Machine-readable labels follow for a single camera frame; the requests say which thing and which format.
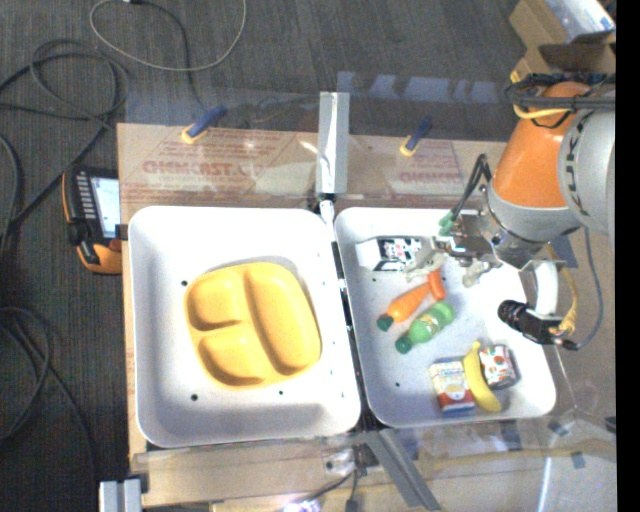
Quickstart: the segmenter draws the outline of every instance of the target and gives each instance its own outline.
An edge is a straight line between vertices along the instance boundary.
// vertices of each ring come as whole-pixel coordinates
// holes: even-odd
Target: white tray
[[[326,225],[295,209],[153,206],[129,224],[136,412],[164,447],[325,436],[357,422],[361,403]],[[201,367],[183,309],[185,283],[248,261],[285,265],[318,322],[320,360],[260,389],[228,390]]]
[[[389,302],[407,290],[407,281],[397,272],[372,272],[358,265],[355,244],[382,236],[430,237],[439,229],[446,210],[393,208],[348,208],[336,218],[336,237],[349,292],[351,314],[362,366],[367,401],[383,423],[396,428],[434,424],[536,417],[554,406],[556,390],[541,346],[504,324],[497,315],[505,299],[525,301],[518,273],[506,265],[491,270],[480,282],[465,288],[463,270],[447,260],[442,276],[447,301],[456,319],[431,341],[400,354],[395,340],[411,319],[392,325],[388,332],[376,326],[376,319]],[[416,314],[433,299],[428,297]],[[514,355],[520,381],[496,391],[505,407],[500,413],[478,407],[471,413],[444,417],[440,412],[428,367],[438,358],[464,356],[474,340],[504,343]]]

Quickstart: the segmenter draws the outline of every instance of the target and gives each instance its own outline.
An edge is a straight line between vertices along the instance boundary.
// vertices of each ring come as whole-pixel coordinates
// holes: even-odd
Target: dark gray floor
[[[193,65],[215,60],[240,20],[237,0],[153,1],[185,25]],[[4,0],[0,80],[45,57],[47,52],[33,55],[43,43],[73,38],[103,50],[127,68],[130,98],[136,98],[138,106],[153,103],[150,94],[171,102],[189,93],[186,73],[136,64],[107,49],[89,25],[95,3]],[[315,95],[337,90],[340,73],[506,84],[524,54],[508,22],[515,3],[249,0],[246,29],[235,50],[219,66],[193,73],[193,79],[205,99],[211,88]],[[105,37],[131,53],[165,66],[185,65],[176,25],[157,9],[108,4],[96,13],[96,24]],[[53,59],[37,69],[52,90],[85,110],[95,113],[108,106],[110,75],[103,63],[87,57]],[[39,89],[29,72],[0,90],[0,103],[77,114]],[[114,126],[138,112],[136,104],[127,104],[108,122]],[[149,111],[146,115],[153,117]],[[483,109],[461,111],[458,125],[449,126],[443,118],[444,128],[434,130],[434,136],[464,132],[470,139],[499,140],[510,133],[511,116],[486,116]],[[393,121],[387,119],[385,124]],[[402,126],[402,119],[396,124]],[[56,178],[99,127],[95,120],[0,108],[0,134],[20,160],[20,208]],[[103,130],[82,161],[115,168],[114,133]],[[0,152],[0,225],[8,214],[13,180],[8,155]],[[52,366],[77,404],[91,445],[50,374],[24,428],[0,445],[0,511],[95,510],[97,482],[127,476],[122,282],[119,277],[92,274],[81,265],[67,242],[59,186],[19,223],[9,242],[0,267],[1,305],[27,307],[46,321]],[[44,338],[31,332],[33,325],[27,329],[42,347]],[[0,332],[0,431],[4,433],[25,406],[34,379],[24,354],[6,332]]]

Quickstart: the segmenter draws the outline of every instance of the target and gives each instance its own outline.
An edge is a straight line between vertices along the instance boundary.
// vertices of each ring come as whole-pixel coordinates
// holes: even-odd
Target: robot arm
[[[440,250],[466,267],[464,284],[503,264],[538,278],[539,295],[556,293],[549,272],[558,262],[538,253],[554,238],[587,227],[609,236],[615,223],[615,75],[598,85],[565,77],[530,76],[507,92],[521,120],[493,174],[481,155],[460,203],[444,220]],[[463,211],[478,186],[483,205]],[[498,315],[541,344],[575,344],[557,335],[561,318],[547,299],[535,307],[505,301]]]

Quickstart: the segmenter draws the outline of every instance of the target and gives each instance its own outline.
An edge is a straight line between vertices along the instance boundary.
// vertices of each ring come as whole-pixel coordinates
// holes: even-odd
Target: blue clamp
[[[195,123],[182,130],[182,140],[187,144],[193,144],[198,139],[204,137],[209,126],[217,124],[225,115],[227,115],[227,107],[224,105],[218,105],[212,108]]]
[[[404,156],[413,156],[418,149],[418,142],[427,134],[432,125],[431,117],[425,117],[420,123],[420,126],[418,126],[418,128],[407,137],[402,146],[400,146],[400,153]]]

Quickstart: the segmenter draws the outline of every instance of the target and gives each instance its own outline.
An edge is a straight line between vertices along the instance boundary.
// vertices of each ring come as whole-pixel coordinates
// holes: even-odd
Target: cardboard box
[[[529,73],[615,73],[613,30],[584,33],[569,40],[569,31],[547,0],[520,0],[509,21],[527,47],[524,57],[511,74],[514,82]]]

